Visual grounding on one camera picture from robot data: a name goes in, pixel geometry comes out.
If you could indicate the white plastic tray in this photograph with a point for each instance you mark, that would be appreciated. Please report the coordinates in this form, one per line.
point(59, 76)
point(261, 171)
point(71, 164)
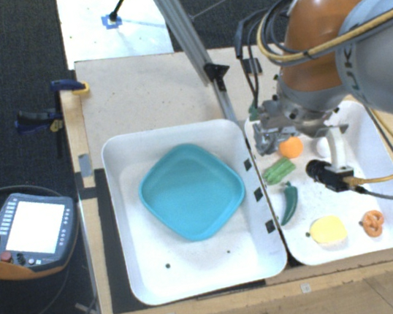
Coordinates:
point(381, 204)
point(184, 265)

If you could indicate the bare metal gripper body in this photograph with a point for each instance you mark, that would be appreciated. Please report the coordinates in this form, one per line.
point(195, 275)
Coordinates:
point(274, 114)

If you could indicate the thin black and white rod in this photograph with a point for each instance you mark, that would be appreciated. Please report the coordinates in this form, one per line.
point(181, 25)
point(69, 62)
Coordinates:
point(267, 200)

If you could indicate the orange toy fruit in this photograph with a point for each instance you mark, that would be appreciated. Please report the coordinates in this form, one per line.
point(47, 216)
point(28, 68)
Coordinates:
point(291, 148)

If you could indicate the yellow toy cupcake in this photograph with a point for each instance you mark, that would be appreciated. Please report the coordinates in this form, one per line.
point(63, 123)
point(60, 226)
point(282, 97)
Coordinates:
point(327, 229)

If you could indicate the light green toy vegetable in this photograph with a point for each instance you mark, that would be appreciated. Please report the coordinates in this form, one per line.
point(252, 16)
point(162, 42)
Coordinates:
point(278, 171)

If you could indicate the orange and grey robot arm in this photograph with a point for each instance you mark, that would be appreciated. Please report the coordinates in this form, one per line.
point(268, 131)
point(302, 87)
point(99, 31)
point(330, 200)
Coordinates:
point(315, 41)

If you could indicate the dark green chili pepper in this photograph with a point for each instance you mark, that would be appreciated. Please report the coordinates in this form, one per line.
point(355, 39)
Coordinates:
point(289, 202)

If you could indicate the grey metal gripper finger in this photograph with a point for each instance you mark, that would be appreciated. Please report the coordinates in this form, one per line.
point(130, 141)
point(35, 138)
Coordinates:
point(273, 142)
point(259, 140)

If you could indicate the pale wood board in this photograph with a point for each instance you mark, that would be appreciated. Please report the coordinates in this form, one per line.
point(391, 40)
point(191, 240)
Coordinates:
point(142, 94)

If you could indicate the blue plate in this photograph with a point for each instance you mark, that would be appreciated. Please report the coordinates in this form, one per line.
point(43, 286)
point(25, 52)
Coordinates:
point(191, 194)

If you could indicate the orange pretzel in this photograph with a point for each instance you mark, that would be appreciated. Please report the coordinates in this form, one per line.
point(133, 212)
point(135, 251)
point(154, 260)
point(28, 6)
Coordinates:
point(373, 224)

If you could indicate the black cylinder on white bracket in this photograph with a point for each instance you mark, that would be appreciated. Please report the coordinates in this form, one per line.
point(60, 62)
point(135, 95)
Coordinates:
point(326, 172)

